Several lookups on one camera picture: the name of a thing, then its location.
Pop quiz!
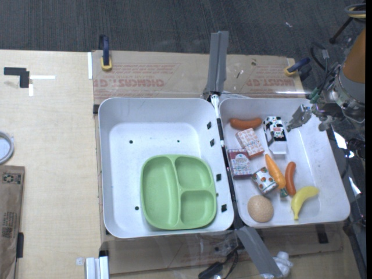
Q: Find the orange and white carton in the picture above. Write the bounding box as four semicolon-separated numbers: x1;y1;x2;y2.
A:
235;128;265;160

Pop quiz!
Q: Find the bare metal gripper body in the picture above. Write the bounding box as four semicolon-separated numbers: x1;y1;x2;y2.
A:
312;90;366;122

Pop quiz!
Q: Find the orange sausage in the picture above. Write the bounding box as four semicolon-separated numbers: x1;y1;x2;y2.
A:
284;161;297;196
229;117;263;131

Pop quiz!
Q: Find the black and white cow carton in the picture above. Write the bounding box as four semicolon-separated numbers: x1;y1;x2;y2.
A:
263;116;288;156

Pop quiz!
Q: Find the white can with orange print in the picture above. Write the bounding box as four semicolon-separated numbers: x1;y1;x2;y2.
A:
251;166;278;195

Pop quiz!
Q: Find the brown paper bag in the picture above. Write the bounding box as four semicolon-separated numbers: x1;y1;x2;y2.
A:
0;164;26;279

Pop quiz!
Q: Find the white crumpled tissue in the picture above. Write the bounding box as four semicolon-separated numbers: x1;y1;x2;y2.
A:
272;251;294;276

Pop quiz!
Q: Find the black cylinder on white bracket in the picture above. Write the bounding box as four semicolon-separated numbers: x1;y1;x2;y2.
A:
338;137;366;160

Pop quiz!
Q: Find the brown cardboard board red print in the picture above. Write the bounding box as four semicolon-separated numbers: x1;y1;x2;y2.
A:
91;50;344;274

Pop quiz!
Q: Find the dark red and white packet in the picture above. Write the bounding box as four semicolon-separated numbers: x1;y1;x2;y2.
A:
227;149;253;178

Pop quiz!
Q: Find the green divided plate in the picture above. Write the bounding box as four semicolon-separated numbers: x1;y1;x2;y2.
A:
140;154;218;231

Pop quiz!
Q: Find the white plastic tray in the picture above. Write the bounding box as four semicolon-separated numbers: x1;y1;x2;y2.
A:
98;97;235;239
218;97;351;229

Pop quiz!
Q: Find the orange carrot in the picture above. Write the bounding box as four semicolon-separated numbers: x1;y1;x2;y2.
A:
264;153;289;198

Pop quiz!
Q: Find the yellow banana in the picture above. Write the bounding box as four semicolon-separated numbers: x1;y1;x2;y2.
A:
291;185;320;221

